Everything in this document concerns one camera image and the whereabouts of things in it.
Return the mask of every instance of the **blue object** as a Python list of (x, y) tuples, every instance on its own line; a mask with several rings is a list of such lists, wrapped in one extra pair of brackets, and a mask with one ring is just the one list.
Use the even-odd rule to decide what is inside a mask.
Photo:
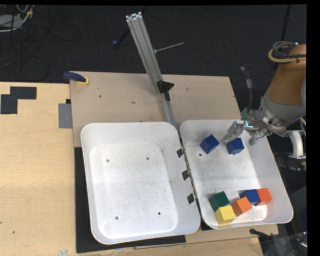
[(228, 142), (226, 148), (228, 149), (229, 155), (235, 155), (240, 153), (245, 146), (242, 143), (241, 138), (236, 138), (235, 140)]
[(240, 194), (240, 198), (247, 197), (251, 204), (260, 202), (260, 197), (256, 189), (245, 190)]
[(79, 74), (73, 73), (73, 72), (68, 72), (68, 71), (65, 71), (63, 73), (63, 78), (67, 79), (67, 80), (77, 81), (77, 82), (85, 82), (86, 81), (86, 78), (83, 77), (82, 75), (79, 75)]
[(211, 134), (201, 142), (200, 147), (206, 154), (209, 154), (219, 144), (219, 141)]

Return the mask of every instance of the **blue clamp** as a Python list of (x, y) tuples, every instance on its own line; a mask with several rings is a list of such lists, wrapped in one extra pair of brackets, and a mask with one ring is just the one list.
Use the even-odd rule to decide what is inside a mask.
[(75, 81), (78, 85), (87, 85), (88, 84), (88, 78), (84, 77), (82, 75), (79, 75), (77, 73), (65, 71), (63, 73), (63, 78), (67, 80), (73, 80)]

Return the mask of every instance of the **blue cube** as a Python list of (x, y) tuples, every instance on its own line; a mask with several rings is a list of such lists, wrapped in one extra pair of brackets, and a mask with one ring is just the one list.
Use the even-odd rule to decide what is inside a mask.
[(219, 141), (211, 134), (201, 142), (200, 147), (206, 154), (209, 154), (219, 144)]
[(245, 146), (242, 143), (241, 138), (236, 138), (235, 140), (228, 142), (226, 148), (228, 149), (229, 155), (235, 155), (240, 153)]
[(251, 204), (260, 202), (260, 197), (256, 189), (248, 189), (240, 193), (240, 198), (247, 197)]

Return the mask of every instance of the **wooden table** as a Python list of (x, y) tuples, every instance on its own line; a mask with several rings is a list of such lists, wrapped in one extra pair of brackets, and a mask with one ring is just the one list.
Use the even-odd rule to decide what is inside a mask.
[[(102, 81), (121, 82), (124, 78), (132, 79), (133, 82), (128, 80), (132, 88), (135, 88), (137, 82), (139, 85), (141, 82), (148, 83), (146, 74), (91, 72), (79, 72), (79, 74), (86, 75), (91, 85), (93, 81), (97, 81), (99, 85), (104, 86)], [(170, 96), (177, 124), (185, 119), (240, 117), (228, 77), (164, 75), (163, 78), (175, 84)], [(91, 113), (100, 118), (101, 112), (113, 113), (112, 108), (117, 108), (121, 102), (118, 102), (118, 105), (108, 104), (110, 108), (98, 108), (97, 112), (92, 105), (87, 105), (87, 108), (77, 108), (76, 106), (81, 105), (81, 97), (84, 97), (81, 90), (85, 89), (78, 90), (77, 95), (72, 81), (70, 84), (0, 82), (0, 94), (9, 94), (10, 87), (36, 87), (37, 95), (35, 100), (19, 99), (17, 114), (0, 114), (0, 252), (2, 255), (58, 256), (59, 253), (64, 255), (63, 250), (66, 250), (67, 256), (103, 256), (117, 253), (128, 256), (261, 254), (259, 239), (256, 235), (250, 234), (250, 227), (207, 231), (199, 229), (185, 236), (186, 243), (170, 246), (127, 247), (77, 253), (74, 148), (79, 143), (77, 139), (81, 126), (89, 122), (81, 118), (81, 114), (86, 116), (86, 113)], [(97, 99), (105, 97), (103, 90), (107, 88), (105, 86), (94, 97)], [(113, 101), (111, 97), (117, 92), (113, 89), (107, 90), (110, 103)], [(122, 96), (119, 99), (121, 98), (128, 106), (138, 107), (142, 102), (138, 96), (138, 94), (133, 98)], [(58, 104), (64, 104), (66, 99), (70, 98), (74, 132), (73, 129), (59, 128)], [(154, 100), (152, 104), (148, 96), (144, 99), (150, 106), (148, 110), (153, 108), (161, 110), (159, 101)], [(124, 120), (133, 122), (136, 118), (133, 118), (132, 114), (121, 115), (126, 112), (125, 107), (116, 111), (118, 116), (122, 117), (118, 119), (119, 122)], [(155, 112), (150, 117), (152, 121), (164, 118)], [(108, 118), (112, 119), (112, 122), (117, 121), (115, 115), (106, 115), (106, 120), (103, 121), (108, 121)], [(276, 224), (255, 225), (254, 228), (268, 235), (278, 233)]]

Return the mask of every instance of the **yellow cube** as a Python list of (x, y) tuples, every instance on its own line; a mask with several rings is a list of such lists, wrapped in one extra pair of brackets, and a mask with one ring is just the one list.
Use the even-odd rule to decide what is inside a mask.
[(231, 205), (219, 207), (214, 213), (219, 225), (230, 223), (236, 218)]

